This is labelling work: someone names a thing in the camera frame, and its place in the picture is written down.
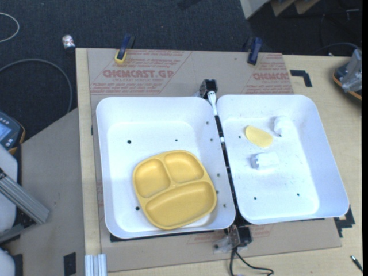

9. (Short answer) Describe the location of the white plastic tray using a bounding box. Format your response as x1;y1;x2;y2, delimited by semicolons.
215;94;350;225
95;96;237;239

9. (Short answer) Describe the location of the thin black and white rod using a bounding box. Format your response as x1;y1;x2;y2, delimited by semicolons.
207;90;240;227

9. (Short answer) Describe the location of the brown cardboard board red print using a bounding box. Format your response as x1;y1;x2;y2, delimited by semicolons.
86;48;343;273

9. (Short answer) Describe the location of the yellow oval biscuit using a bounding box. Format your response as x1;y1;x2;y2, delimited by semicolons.
244;125;274;148

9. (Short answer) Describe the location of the yellow divided plate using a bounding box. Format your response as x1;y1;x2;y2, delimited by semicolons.
132;149;218;231

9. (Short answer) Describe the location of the white plastic bottle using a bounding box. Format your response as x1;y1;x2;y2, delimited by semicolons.
249;151;280;171

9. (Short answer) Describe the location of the white crumpled lump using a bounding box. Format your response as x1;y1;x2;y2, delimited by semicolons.
273;115;294;136

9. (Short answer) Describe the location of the black block with thin wires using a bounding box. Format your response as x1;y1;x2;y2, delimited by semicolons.
212;225;254;253
197;79;218;97

